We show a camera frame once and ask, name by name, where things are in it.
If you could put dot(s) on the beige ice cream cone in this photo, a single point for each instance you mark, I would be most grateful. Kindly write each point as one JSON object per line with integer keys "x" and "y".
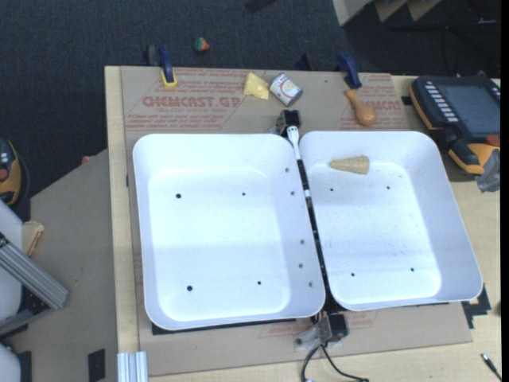
{"x": 352, "y": 164}

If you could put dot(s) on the brown cardboard board red print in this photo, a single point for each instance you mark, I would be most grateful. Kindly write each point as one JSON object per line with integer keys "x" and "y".
{"x": 199, "y": 102}

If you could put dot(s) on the beige toy sandwich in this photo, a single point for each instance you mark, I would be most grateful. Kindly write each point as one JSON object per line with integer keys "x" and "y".
{"x": 32, "y": 235}

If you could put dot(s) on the brown chicken drumstick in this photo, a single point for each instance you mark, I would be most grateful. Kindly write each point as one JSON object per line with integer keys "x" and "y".
{"x": 362, "y": 110}

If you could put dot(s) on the white plastic tray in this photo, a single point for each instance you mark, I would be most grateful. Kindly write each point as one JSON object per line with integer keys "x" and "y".
{"x": 222, "y": 229}
{"x": 381, "y": 229}

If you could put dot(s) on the small white can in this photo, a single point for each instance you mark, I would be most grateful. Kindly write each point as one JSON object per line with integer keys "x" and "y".
{"x": 285, "y": 90}

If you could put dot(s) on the yellow cheese wedge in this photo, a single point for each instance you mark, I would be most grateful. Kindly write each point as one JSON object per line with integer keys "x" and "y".
{"x": 256, "y": 86}

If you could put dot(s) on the thin black and white rod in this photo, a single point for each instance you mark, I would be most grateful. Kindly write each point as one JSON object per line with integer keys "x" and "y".
{"x": 311, "y": 209}

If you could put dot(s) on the green and orange toy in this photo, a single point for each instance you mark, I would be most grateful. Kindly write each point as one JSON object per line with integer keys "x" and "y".
{"x": 201, "y": 44}

